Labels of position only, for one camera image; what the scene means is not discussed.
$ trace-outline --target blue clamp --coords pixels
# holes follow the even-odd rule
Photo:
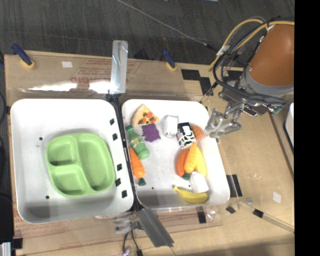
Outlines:
[[[161,50],[161,53],[167,61],[166,66],[168,67],[168,69],[170,69],[171,71],[175,71],[177,69],[177,66],[175,64],[174,57],[172,56],[170,51],[164,48]]]
[[[16,43],[13,43],[11,45],[11,49],[19,55],[21,58],[20,63],[23,64],[26,68],[32,69],[35,65],[35,63],[29,58],[29,56],[26,54],[26,52]]]

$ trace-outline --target toy banana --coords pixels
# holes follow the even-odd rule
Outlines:
[[[173,190],[177,191],[180,197],[188,203],[192,204],[202,204],[208,200],[208,194],[203,193],[193,193],[191,191],[180,189],[177,186],[173,187]]]

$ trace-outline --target cable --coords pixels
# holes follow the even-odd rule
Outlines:
[[[122,252],[123,252],[123,253],[126,252],[126,240],[127,240],[127,237],[128,237],[128,235],[129,235],[129,233],[130,233],[130,231],[127,232],[127,233],[125,233],[125,235],[124,235],[123,244],[122,244]],[[142,256],[142,255],[143,255],[143,254],[142,254],[142,251],[139,249],[139,246],[137,245],[137,242],[136,242],[136,240],[135,240],[133,228],[131,229],[131,237],[132,237],[132,241],[133,241],[133,243],[134,243],[134,245],[135,245],[135,248],[136,248],[136,254],[137,254],[138,256]]]
[[[229,33],[229,35],[227,36],[227,38],[225,39],[224,43],[222,44],[222,47],[226,46],[227,43],[229,42],[229,40],[232,38],[233,34],[235,34],[235,32],[244,24],[250,23],[250,22],[257,22],[262,24],[263,21],[261,19],[257,19],[257,18],[251,18],[251,19],[247,19],[242,21],[241,23],[239,23],[237,26],[234,27],[234,29]],[[215,63],[219,60],[220,56],[218,55],[215,60],[210,64],[209,66],[209,71],[211,71],[215,65]]]
[[[269,96],[269,95],[264,95],[264,94],[260,94],[260,93],[250,94],[244,90],[239,90],[235,87],[232,87],[231,85],[219,80],[216,71],[217,71],[217,62],[214,64],[213,72],[212,72],[213,77],[215,79],[215,82],[218,85],[221,85],[222,87],[224,87],[224,88],[226,88],[226,89],[228,89],[238,95],[241,95],[246,100],[255,101],[256,103],[260,103],[260,104],[271,104],[271,105],[284,105],[284,104],[288,103],[286,100],[283,100],[281,98],[277,98],[277,97]]]
[[[124,235],[124,239],[123,239],[123,244],[122,244],[122,252],[123,253],[125,253],[126,252],[126,240],[127,240],[127,237],[128,237],[128,235],[129,235],[129,233],[130,232],[127,232],[127,233],[125,233],[125,235]]]
[[[136,254],[137,254],[138,256],[142,256],[142,251],[139,249],[139,247],[138,247],[138,245],[137,245],[137,243],[136,243],[135,236],[134,236],[134,230],[133,230],[133,229],[131,229],[131,236],[132,236],[132,240],[133,240],[133,242],[134,242],[135,248],[136,248]]]
[[[0,123],[2,122],[2,119],[5,116],[5,111],[6,111],[6,102],[5,98],[3,95],[0,93]]]
[[[5,155],[3,150],[2,138],[0,137],[0,170],[4,170],[4,164],[5,164]]]
[[[162,24],[162,25],[164,25],[164,26],[166,26],[166,27],[168,27],[168,28],[170,28],[170,29],[178,32],[179,34],[183,35],[184,37],[186,37],[186,38],[188,38],[188,39],[191,39],[191,40],[193,40],[193,41],[195,41],[195,42],[198,42],[198,43],[200,43],[200,44],[202,44],[202,45],[204,45],[204,46],[206,46],[206,47],[208,47],[208,48],[210,48],[210,49],[213,49],[211,45],[208,45],[208,44],[205,43],[205,42],[202,42],[202,41],[200,41],[200,40],[198,40],[198,39],[195,39],[195,38],[193,38],[193,37],[191,37],[191,36],[189,36],[189,35],[181,32],[181,31],[179,31],[178,29],[176,29],[176,28],[174,28],[174,27],[172,27],[172,26],[170,26],[170,25],[168,25],[168,24],[163,23],[162,21],[160,21],[160,20],[152,17],[151,15],[143,12],[142,10],[139,10],[138,8],[135,8],[135,7],[133,7],[132,5],[130,5],[130,4],[126,3],[126,2],[123,2],[123,1],[121,1],[121,0],[117,0],[117,1],[120,2],[120,3],[122,3],[122,4],[125,5],[125,6],[130,7],[131,9],[134,9],[134,10],[136,10],[137,12],[139,12],[139,13],[147,16],[147,17],[149,17],[150,19],[152,19],[152,20],[154,20],[154,21],[156,21],[156,22],[158,22],[158,23],[160,23],[160,24]]]
[[[247,19],[244,20],[243,22],[241,22],[240,24],[238,24],[228,35],[228,37],[226,38],[226,40],[224,41],[222,47],[226,46],[227,43],[230,41],[230,39],[234,36],[234,34],[236,33],[236,31],[244,24],[249,23],[249,22],[258,22],[260,23],[259,26],[255,27],[253,30],[251,30],[251,32],[247,33],[247,35],[245,37],[243,37],[235,46],[230,47],[227,51],[228,54],[233,53],[234,51],[238,50],[240,47],[244,46],[251,38],[253,38],[259,31],[261,31],[262,29],[267,29],[270,26],[273,25],[291,25],[294,26],[295,22],[294,21],[289,21],[291,18],[288,18],[287,20],[283,20],[280,18],[274,18],[272,20],[269,21],[265,21],[263,22],[261,19]],[[217,57],[215,58],[215,60],[210,64],[209,66],[209,71],[212,71],[214,68],[215,63],[221,58],[221,55],[217,55]]]

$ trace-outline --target black tape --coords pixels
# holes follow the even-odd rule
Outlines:
[[[122,194],[122,198],[125,198],[128,195],[126,190],[122,191],[121,194]]]
[[[252,214],[255,215],[255,216],[257,216],[257,217],[259,217],[259,218],[263,218],[263,216],[264,216],[264,212],[263,212],[263,211],[260,211],[260,210],[258,210],[258,209],[254,209],[254,211],[253,211]]]
[[[14,238],[11,243],[11,250],[20,250],[23,248],[23,238]]]
[[[230,197],[242,197],[242,192],[240,189],[238,177],[236,174],[233,175],[226,175],[226,180],[228,181],[228,185],[230,188]]]
[[[209,77],[200,77],[199,82],[201,86],[202,95],[205,95],[207,91],[209,91],[211,88],[210,79]]]
[[[242,71],[229,70],[228,71],[229,81],[237,80],[241,76],[241,74],[242,74]]]
[[[121,184],[121,179],[120,178],[116,179],[114,183],[115,183],[115,186],[118,187]]]
[[[116,170],[117,170],[117,171],[122,170],[122,163],[119,163],[119,164],[116,166]]]
[[[196,212],[198,214],[199,223],[207,223],[206,215],[204,212],[204,208],[202,206],[199,206],[196,208]]]
[[[192,70],[192,69],[181,69],[183,80],[200,80],[200,72],[199,70]]]
[[[229,213],[234,214],[236,212],[236,210],[234,208],[232,208],[231,206],[225,208]]]
[[[116,133],[112,134],[112,139],[115,141],[116,139],[118,139],[118,135]]]

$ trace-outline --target toy carrot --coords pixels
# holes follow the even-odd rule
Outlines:
[[[196,158],[195,169],[198,170],[198,172],[201,173],[203,176],[206,176],[207,175],[206,162],[198,147],[196,147],[195,158]]]
[[[196,166],[196,154],[197,154],[197,143],[193,142],[189,148],[188,155],[186,156],[184,162],[184,170],[187,173],[192,173],[195,170]]]
[[[146,184],[144,180],[145,176],[145,168],[142,165],[139,157],[137,156],[136,152],[132,147],[129,147],[129,155],[131,160],[131,166],[133,170],[133,175],[137,178],[139,178],[139,185],[143,186]]]
[[[185,161],[188,155],[187,149],[182,149],[176,159],[175,163],[175,172],[179,177],[182,177],[185,174]]]
[[[205,137],[204,131],[199,126],[191,125],[191,130],[193,132],[193,135],[196,141],[199,141],[200,139]]]

